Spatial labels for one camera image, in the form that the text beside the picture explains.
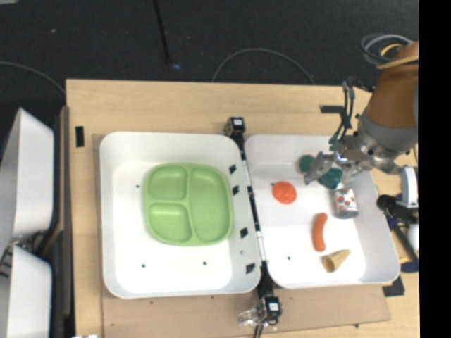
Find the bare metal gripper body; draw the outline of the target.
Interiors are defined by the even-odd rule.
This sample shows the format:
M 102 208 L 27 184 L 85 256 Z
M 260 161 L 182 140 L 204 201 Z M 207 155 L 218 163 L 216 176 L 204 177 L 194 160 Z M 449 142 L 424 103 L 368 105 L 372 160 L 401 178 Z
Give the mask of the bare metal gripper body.
M 332 143 L 332 151 L 343 175 L 373 169 L 392 175 L 402 168 L 395 162 L 402 154 L 402 142 L 388 134 L 381 135 L 380 139 L 370 134 L 346 135 Z

